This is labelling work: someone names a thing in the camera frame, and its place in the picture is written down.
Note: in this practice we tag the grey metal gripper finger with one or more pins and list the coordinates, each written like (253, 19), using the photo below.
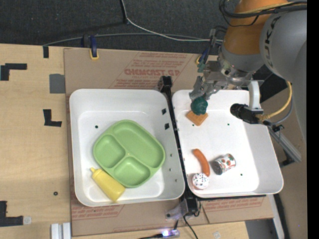
(196, 88)
(210, 91)

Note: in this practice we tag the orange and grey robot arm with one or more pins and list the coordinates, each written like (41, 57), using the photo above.
(251, 31)

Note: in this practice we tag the white sprinkled doughnut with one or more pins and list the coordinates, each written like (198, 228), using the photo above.
(200, 181)

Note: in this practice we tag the white plastic tray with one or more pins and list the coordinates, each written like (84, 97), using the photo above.
(231, 138)
(89, 103)

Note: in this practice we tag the orange waffle biscuit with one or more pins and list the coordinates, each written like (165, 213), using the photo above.
(197, 118)

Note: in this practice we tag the orange sausage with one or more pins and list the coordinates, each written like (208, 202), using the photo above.
(203, 160)

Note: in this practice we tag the green broccoli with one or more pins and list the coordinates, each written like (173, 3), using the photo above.
(199, 105)

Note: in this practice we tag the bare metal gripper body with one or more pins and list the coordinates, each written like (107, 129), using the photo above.
(219, 76)

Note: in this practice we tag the white can with red print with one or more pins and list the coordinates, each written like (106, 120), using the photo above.
(224, 163)

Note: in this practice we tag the thin black rod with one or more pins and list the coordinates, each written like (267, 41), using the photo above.
(177, 133)

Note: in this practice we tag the yellow mustard bottle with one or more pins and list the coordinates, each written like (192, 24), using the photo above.
(108, 184)

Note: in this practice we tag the green divided plate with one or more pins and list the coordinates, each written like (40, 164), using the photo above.
(129, 153)

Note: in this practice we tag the black cylinder on white bracket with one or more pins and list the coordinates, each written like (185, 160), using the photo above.
(249, 108)

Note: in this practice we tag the brown cardboard board red print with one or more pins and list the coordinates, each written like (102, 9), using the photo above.
(104, 68)

